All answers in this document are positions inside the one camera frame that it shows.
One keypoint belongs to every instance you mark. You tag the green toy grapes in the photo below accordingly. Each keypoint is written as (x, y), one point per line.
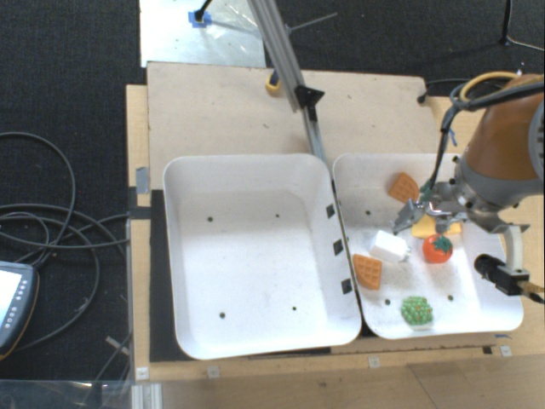
(416, 310)

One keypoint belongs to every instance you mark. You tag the red toy tomato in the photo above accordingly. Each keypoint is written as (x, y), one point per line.
(437, 250)

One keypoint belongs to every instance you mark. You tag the white plastic bottle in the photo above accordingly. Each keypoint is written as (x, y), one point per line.
(386, 246)

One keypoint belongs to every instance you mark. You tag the orange toy waffle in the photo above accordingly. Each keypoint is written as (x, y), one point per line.
(368, 271)
(403, 187)

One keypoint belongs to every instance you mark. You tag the pale wood board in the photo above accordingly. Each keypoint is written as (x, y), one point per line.
(221, 113)

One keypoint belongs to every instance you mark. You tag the yellow cheese slice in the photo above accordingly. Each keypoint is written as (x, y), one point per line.
(424, 228)

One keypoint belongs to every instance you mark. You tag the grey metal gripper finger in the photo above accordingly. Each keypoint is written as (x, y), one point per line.
(408, 216)
(448, 221)

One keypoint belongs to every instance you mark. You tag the white plastic tray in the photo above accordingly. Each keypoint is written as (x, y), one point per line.
(255, 262)
(426, 283)

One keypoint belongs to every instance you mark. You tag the black cylinder on white bracket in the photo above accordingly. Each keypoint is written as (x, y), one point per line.
(496, 273)

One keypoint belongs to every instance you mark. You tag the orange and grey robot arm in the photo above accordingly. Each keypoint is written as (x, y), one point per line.
(502, 143)

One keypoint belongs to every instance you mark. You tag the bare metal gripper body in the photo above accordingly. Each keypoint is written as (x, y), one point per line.
(466, 205)

